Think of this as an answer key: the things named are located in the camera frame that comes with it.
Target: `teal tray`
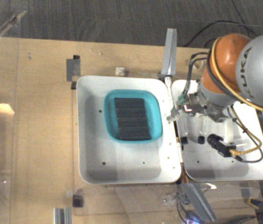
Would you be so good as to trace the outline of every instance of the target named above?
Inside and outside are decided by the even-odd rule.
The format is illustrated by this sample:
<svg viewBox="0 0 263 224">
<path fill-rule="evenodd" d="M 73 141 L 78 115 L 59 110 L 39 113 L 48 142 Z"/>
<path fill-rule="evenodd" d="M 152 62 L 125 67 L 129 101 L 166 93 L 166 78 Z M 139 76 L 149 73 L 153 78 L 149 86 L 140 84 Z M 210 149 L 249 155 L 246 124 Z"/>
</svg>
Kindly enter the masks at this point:
<svg viewBox="0 0 263 224">
<path fill-rule="evenodd" d="M 118 123 L 115 109 L 115 98 L 141 98 L 144 100 L 150 140 L 126 141 L 119 139 Z M 103 103 L 104 124 L 107 134 L 111 139 L 119 143 L 148 143 L 157 140 L 163 133 L 163 125 L 157 99 L 149 92 L 138 90 L 114 90 L 109 92 Z"/>
</svg>

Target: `cable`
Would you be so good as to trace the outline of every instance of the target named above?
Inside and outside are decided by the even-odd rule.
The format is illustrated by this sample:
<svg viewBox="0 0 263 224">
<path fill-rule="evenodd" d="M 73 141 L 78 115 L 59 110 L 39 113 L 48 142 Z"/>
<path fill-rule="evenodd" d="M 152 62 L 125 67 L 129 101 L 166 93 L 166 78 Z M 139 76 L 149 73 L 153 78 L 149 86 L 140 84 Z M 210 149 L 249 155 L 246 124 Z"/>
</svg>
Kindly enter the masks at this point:
<svg viewBox="0 0 263 224">
<path fill-rule="evenodd" d="M 178 97 L 178 105 L 180 105 L 180 106 L 186 100 L 186 96 L 187 96 L 187 93 L 188 93 L 190 85 L 191 85 L 191 77 L 192 77 L 193 65 L 197 61 L 206 60 L 206 57 L 197 58 L 197 59 L 193 60 L 193 58 L 195 58 L 197 55 L 208 55 L 208 53 L 207 52 L 199 52 L 199 53 L 195 53 L 195 54 L 191 55 L 191 58 L 190 58 L 190 60 L 188 62 L 188 72 L 187 72 L 187 78 L 186 78 L 185 87 L 184 87 L 181 95 L 179 95 L 179 97 Z"/>
<path fill-rule="evenodd" d="M 233 5 L 233 7 L 234 7 L 234 8 L 235 8 L 235 10 L 236 10 L 236 12 L 237 12 L 238 16 L 240 17 L 240 20 L 241 20 L 241 21 L 242 21 L 242 23 L 244 24 L 244 27 L 245 27 L 245 29 L 246 29 L 246 31 L 247 31 L 247 33 L 248 33 L 248 36 L 250 37 L 250 33 L 249 33 L 249 30 L 247 29 L 247 26 L 246 26 L 246 24 L 245 24 L 245 22 L 244 22 L 244 19 L 242 18 L 242 16 L 241 16 L 241 14 L 240 14 L 239 10 L 237 9 L 237 7 L 236 7 L 236 5 L 235 5 L 234 1 L 233 1 L 233 0 L 231 0 L 231 2 L 232 2 L 232 5 Z"/>
<path fill-rule="evenodd" d="M 207 48 L 208 44 L 211 43 L 211 42 L 214 42 L 216 39 L 217 39 L 217 37 L 209 39 L 207 42 L 205 42 L 203 48 Z"/>
<path fill-rule="evenodd" d="M 227 111 L 228 111 L 228 114 L 229 114 L 229 117 L 230 118 L 233 118 L 233 116 L 231 115 L 230 113 L 230 110 L 229 110 L 229 107 L 227 108 Z M 237 121 L 237 119 L 235 119 L 235 123 L 243 130 L 245 131 L 246 128 L 244 128 L 243 126 L 241 126 L 241 124 Z M 248 135 L 248 137 L 253 141 L 253 143 L 258 146 L 257 142 L 254 140 L 254 138 L 246 132 L 246 134 Z M 249 160 L 244 160 L 242 157 L 240 156 L 237 156 L 235 159 L 238 160 L 239 162 L 244 162 L 244 163 L 256 163 L 256 162 L 260 162 L 262 159 L 263 159 L 263 151 L 262 149 L 259 148 L 259 151 L 260 151 L 260 154 L 261 154 L 261 157 L 258 159 L 258 160 L 252 160 L 252 161 L 249 161 Z"/>
<path fill-rule="evenodd" d="M 176 200 L 176 206 L 177 206 L 177 212 L 178 212 L 178 215 L 179 215 L 180 219 L 181 219 L 185 224 L 187 224 L 187 221 L 185 221 L 184 218 L 181 216 L 181 213 L 180 213 L 180 209 L 179 209 L 178 201 L 177 201 L 177 200 Z"/>
<path fill-rule="evenodd" d="M 189 62 L 188 72 L 187 72 L 187 79 L 186 79 L 186 85 L 185 85 L 185 88 L 184 88 L 184 90 L 183 90 L 183 92 L 182 92 L 182 93 L 184 93 L 184 96 L 187 95 L 187 92 L 188 92 L 189 87 L 190 87 L 193 65 L 194 65 L 197 61 L 202 61 L 202 60 L 206 60 L 206 59 L 207 59 L 206 57 L 197 58 L 197 59 Z"/>
<path fill-rule="evenodd" d="M 252 34 L 254 34 L 255 36 L 258 36 L 252 29 L 248 28 L 246 25 L 242 25 L 238 22 L 235 21 L 229 21 L 229 20 L 218 20 L 218 21 L 214 21 L 209 23 L 208 25 L 206 25 L 205 27 L 203 27 L 199 32 L 196 33 L 196 35 L 193 36 L 193 38 L 186 44 L 184 44 L 182 47 L 187 47 L 189 44 L 191 44 L 202 32 L 204 32 L 206 29 L 208 29 L 209 27 L 211 27 L 214 24 L 217 23 L 229 23 L 229 24 L 234 24 L 240 27 L 245 27 L 247 30 L 249 30 Z"/>
<path fill-rule="evenodd" d="M 248 153 L 251 153 L 251 152 L 253 152 L 253 151 L 257 150 L 257 149 L 260 149 L 260 147 L 261 147 L 261 145 L 262 145 L 261 140 L 258 139 L 250 130 L 248 130 L 248 129 L 246 128 L 246 126 L 244 126 L 244 124 L 242 123 L 242 121 L 241 121 L 240 118 L 238 117 L 236 111 L 234 110 L 233 105 L 230 106 L 230 108 L 231 108 L 234 116 L 236 117 L 236 120 L 237 120 L 238 123 L 242 126 L 244 132 L 245 132 L 246 134 L 249 134 L 250 136 L 252 136 L 253 139 L 255 139 L 255 140 L 258 142 L 258 145 L 256 145 L 256 147 L 251 148 L 251 149 L 249 149 L 249 150 L 237 151 L 237 150 L 235 150 L 235 149 L 230 149 L 229 151 L 230 151 L 230 153 L 232 154 L 232 156 L 236 157 L 236 156 L 243 155 L 243 154 L 248 154 Z"/>
<path fill-rule="evenodd" d="M 211 51 L 211 61 L 213 63 L 213 68 L 214 68 L 214 71 L 216 73 L 216 75 L 218 76 L 219 78 L 219 81 L 224 85 L 224 87 L 229 90 L 232 95 L 234 95 L 238 100 L 240 100 L 241 102 L 245 103 L 246 105 L 249 105 L 257 110 L 260 110 L 263 112 L 263 107 L 261 106 L 258 106 L 258 105 L 255 105 L 253 104 L 252 102 L 249 102 L 247 101 L 245 98 L 243 98 L 242 96 L 240 96 L 239 94 L 237 94 L 227 83 L 226 81 L 224 80 L 224 78 L 222 77 L 219 69 L 218 69 L 218 66 L 217 66 L 217 63 L 216 63 L 216 59 L 215 59 L 215 49 L 216 49 L 216 45 L 217 45 L 217 42 L 220 40 L 220 38 L 218 38 L 214 44 L 213 44 L 213 47 L 212 47 L 212 51 Z"/>
</svg>

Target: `floor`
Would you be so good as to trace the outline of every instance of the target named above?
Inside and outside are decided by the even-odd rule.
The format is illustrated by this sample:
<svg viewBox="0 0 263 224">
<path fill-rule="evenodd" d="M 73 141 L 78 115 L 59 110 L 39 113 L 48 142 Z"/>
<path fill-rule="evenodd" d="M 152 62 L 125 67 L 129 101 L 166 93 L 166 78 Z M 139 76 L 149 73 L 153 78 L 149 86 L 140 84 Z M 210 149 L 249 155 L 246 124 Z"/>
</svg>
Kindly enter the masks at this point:
<svg viewBox="0 0 263 224">
<path fill-rule="evenodd" d="M 263 0 L 233 1 L 244 23 L 263 34 Z M 69 41 L 163 45 L 166 29 L 173 27 L 178 46 L 184 46 L 210 22 L 243 24 L 231 0 L 0 0 L 0 25 L 18 10 L 28 12 L 21 37 Z M 247 34 L 238 25 L 217 23 L 189 46 L 203 47 L 232 32 Z"/>
</svg>

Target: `small block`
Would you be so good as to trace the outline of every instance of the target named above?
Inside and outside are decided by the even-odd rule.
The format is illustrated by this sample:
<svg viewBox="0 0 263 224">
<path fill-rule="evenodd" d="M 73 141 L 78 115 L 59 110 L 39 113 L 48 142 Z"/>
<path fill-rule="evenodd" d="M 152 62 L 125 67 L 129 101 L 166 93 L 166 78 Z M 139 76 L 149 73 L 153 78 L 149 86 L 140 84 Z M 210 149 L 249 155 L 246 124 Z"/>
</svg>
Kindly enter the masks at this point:
<svg viewBox="0 0 263 224">
<path fill-rule="evenodd" d="M 198 143 L 199 144 L 205 144 L 205 137 L 204 136 L 199 136 L 198 137 Z"/>
<path fill-rule="evenodd" d="M 71 83 L 71 90 L 76 90 L 76 84 L 77 84 L 76 81 L 73 81 L 73 82 Z"/>
<path fill-rule="evenodd" d="M 188 139 L 187 139 L 187 137 L 181 137 L 180 142 L 181 142 L 181 144 L 188 144 Z"/>
<path fill-rule="evenodd" d="M 125 76 L 125 68 L 124 67 L 117 67 L 116 68 L 116 76 L 118 76 L 118 77 Z"/>
<path fill-rule="evenodd" d="M 145 108 L 144 99 L 141 98 L 115 98 L 116 109 L 139 109 Z"/>
</svg>

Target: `table surface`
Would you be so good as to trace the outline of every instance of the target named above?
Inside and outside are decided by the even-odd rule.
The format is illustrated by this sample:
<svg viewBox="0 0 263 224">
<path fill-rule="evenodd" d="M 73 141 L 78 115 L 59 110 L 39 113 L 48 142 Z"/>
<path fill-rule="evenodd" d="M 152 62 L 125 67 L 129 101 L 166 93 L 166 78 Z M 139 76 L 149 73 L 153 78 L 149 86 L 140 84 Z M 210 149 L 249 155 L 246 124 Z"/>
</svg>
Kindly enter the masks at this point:
<svg viewBox="0 0 263 224">
<path fill-rule="evenodd" d="M 4 39 L 14 42 L 14 38 Z M 52 223 L 53 208 L 72 205 L 71 192 L 92 188 L 78 172 L 76 91 L 66 81 L 66 59 L 79 55 L 82 75 L 114 76 L 116 67 L 125 67 L 130 77 L 156 78 L 164 47 L 35 39 L 17 42 L 10 220 L 13 224 Z M 186 77 L 190 55 L 200 51 L 205 49 L 177 48 L 176 78 Z M 193 70 L 192 78 L 201 77 L 202 71 Z M 72 223 L 178 223 L 176 211 L 85 216 L 80 212 L 73 210 Z"/>
</svg>

